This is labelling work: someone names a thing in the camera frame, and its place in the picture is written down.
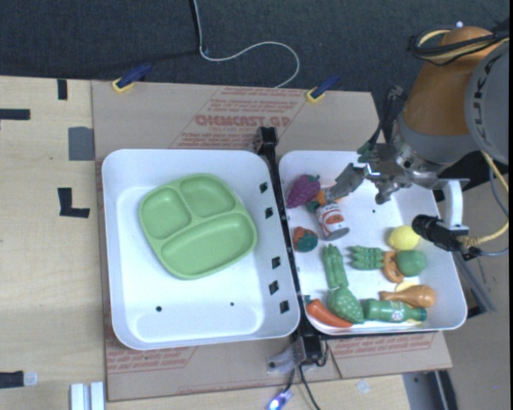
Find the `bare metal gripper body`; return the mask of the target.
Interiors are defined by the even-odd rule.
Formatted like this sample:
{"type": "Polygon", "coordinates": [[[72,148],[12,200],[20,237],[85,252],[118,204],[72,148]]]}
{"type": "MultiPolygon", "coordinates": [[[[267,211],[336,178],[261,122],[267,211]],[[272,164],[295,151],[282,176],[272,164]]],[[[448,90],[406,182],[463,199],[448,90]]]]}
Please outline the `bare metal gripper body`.
{"type": "Polygon", "coordinates": [[[364,176],[382,187],[425,189],[438,186],[439,175],[450,165],[423,158],[406,143],[370,143],[364,145],[364,176]]]}

